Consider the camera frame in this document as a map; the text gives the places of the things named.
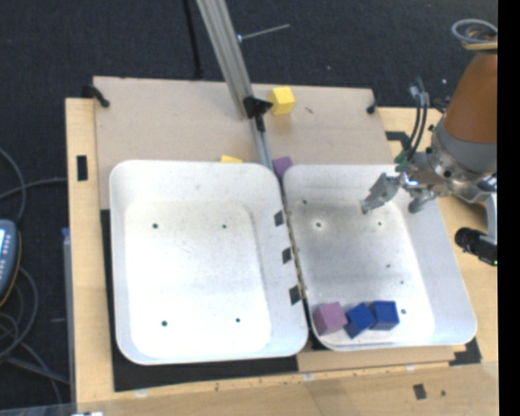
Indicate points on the black cylinder on white bracket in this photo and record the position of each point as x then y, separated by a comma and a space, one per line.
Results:
474, 241

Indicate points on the blue cube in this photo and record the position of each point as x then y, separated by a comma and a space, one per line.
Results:
385, 314
359, 320

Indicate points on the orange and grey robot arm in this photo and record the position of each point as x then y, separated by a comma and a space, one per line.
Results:
472, 102

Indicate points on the purple cube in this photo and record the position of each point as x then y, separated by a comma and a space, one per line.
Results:
282, 166
328, 318

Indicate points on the yellow cube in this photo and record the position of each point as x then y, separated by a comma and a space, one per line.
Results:
230, 159
281, 100

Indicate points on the white plastic tray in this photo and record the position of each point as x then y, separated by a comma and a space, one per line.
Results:
364, 258
199, 267

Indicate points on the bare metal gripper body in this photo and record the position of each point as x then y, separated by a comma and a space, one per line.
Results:
448, 180

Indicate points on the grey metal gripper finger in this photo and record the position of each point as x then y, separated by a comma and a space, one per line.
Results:
421, 201
381, 193

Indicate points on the brown cardboard board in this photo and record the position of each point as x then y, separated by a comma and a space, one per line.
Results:
169, 119

